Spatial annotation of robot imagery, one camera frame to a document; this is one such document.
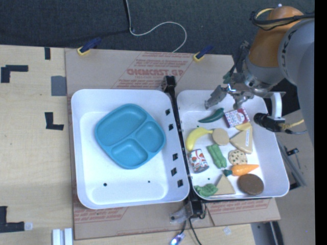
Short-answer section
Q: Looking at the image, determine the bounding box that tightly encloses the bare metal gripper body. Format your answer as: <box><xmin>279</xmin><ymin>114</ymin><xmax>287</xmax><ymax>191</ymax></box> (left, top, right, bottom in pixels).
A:
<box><xmin>228</xmin><ymin>73</ymin><xmax>272</xmax><ymax>104</ymax></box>

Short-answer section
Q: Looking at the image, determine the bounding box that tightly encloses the red and white carton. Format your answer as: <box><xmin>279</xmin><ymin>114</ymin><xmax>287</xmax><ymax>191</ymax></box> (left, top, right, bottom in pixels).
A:
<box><xmin>223</xmin><ymin>107</ymin><xmax>251</xmax><ymax>129</ymax></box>

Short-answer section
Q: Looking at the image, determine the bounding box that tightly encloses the green chili pepper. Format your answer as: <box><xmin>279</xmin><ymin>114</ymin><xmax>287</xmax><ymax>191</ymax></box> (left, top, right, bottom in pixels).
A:
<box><xmin>198</xmin><ymin>107</ymin><xmax>225</xmax><ymax>124</ymax></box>

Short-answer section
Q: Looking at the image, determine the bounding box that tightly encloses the small yellow cheese wedge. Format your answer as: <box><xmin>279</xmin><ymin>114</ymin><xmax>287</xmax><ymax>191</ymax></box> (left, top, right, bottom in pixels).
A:
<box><xmin>235</xmin><ymin>121</ymin><xmax>252</xmax><ymax>132</ymax></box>

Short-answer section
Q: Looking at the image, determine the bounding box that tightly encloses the tan round biscuit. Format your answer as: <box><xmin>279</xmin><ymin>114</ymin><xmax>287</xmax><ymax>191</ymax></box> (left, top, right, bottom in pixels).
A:
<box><xmin>212</xmin><ymin>128</ymin><xmax>230</xmax><ymax>146</ymax></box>

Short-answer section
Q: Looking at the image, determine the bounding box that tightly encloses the tan triangular sandwich slice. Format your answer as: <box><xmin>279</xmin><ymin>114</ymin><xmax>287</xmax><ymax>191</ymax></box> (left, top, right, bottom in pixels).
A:
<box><xmin>229</xmin><ymin>126</ymin><xmax>254</xmax><ymax>155</ymax></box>

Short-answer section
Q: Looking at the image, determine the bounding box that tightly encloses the yellow banana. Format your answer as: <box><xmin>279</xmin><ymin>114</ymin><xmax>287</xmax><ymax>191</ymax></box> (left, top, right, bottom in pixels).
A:
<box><xmin>185</xmin><ymin>127</ymin><xmax>214</xmax><ymax>152</ymax></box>

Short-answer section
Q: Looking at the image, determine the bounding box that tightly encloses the thin black rod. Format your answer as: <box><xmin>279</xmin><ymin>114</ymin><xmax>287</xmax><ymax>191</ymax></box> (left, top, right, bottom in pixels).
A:
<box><xmin>168</xmin><ymin>85</ymin><xmax>195</xmax><ymax>204</ymax></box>

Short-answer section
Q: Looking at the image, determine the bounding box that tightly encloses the chocolate chip cookie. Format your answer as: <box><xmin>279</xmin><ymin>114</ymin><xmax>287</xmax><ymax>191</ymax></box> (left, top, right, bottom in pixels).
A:
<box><xmin>227</xmin><ymin>149</ymin><xmax>248</xmax><ymax>166</ymax></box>

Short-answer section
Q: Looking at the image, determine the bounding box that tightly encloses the green asparagus bunch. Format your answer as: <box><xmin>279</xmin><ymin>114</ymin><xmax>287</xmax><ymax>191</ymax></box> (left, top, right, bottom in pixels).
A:
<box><xmin>206</xmin><ymin>143</ymin><xmax>228</xmax><ymax>169</ymax></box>

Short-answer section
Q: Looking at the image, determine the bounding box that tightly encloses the white plastic tray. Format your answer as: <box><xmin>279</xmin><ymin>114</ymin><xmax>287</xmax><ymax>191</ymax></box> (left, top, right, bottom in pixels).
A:
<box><xmin>71</xmin><ymin>88</ymin><xmax>191</xmax><ymax>210</ymax></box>
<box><xmin>176</xmin><ymin>89</ymin><xmax>290</xmax><ymax>201</ymax></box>

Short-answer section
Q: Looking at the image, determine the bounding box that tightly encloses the white can with red print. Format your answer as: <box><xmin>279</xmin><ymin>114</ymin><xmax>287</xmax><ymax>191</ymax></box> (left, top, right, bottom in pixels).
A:
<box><xmin>187</xmin><ymin>148</ymin><xmax>210</xmax><ymax>174</ymax></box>

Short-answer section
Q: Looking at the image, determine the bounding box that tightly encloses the orange carrot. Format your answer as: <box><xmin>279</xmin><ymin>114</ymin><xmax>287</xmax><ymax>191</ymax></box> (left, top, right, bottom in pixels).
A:
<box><xmin>223</xmin><ymin>163</ymin><xmax>260</xmax><ymax>177</ymax></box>

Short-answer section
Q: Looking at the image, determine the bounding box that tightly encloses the brown round patty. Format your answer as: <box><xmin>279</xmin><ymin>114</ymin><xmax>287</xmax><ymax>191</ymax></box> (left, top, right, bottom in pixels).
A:
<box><xmin>237</xmin><ymin>173</ymin><xmax>265</xmax><ymax>196</ymax></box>

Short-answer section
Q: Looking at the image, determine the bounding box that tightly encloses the tan triangular wedge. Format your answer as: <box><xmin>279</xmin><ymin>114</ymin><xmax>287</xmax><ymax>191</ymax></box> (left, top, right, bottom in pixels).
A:
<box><xmin>214</xmin><ymin>174</ymin><xmax>237</xmax><ymax>196</ymax></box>

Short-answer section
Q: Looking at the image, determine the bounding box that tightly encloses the green lettuce leaf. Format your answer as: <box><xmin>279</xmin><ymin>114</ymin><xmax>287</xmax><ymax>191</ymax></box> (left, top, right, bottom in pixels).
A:
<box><xmin>193</xmin><ymin>183</ymin><xmax>219</xmax><ymax>198</ymax></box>

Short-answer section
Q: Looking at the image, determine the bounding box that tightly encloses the blue divided plate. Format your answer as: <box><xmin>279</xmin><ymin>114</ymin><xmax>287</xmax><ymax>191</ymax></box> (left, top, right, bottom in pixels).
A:
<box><xmin>94</xmin><ymin>103</ymin><xmax>167</xmax><ymax>170</ymax></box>

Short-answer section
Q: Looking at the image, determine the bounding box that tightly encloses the brown cardboard board, red print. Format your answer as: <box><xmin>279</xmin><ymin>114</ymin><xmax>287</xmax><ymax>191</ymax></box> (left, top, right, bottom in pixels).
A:
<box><xmin>64</xmin><ymin>47</ymin><xmax>282</xmax><ymax>240</ymax></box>

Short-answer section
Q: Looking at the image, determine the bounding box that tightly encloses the black cylinder on white bracket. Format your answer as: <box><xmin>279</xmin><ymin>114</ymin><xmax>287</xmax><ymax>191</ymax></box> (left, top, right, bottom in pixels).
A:
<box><xmin>253</xmin><ymin>91</ymin><xmax>287</xmax><ymax>133</ymax></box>

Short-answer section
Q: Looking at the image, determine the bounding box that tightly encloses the black block with thin wires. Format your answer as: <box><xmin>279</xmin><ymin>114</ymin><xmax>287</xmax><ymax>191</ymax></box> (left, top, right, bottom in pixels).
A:
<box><xmin>183</xmin><ymin>199</ymin><xmax>205</xmax><ymax>219</ymax></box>
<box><xmin>162</xmin><ymin>75</ymin><xmax>178</xmax><ymax>93</ymax></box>

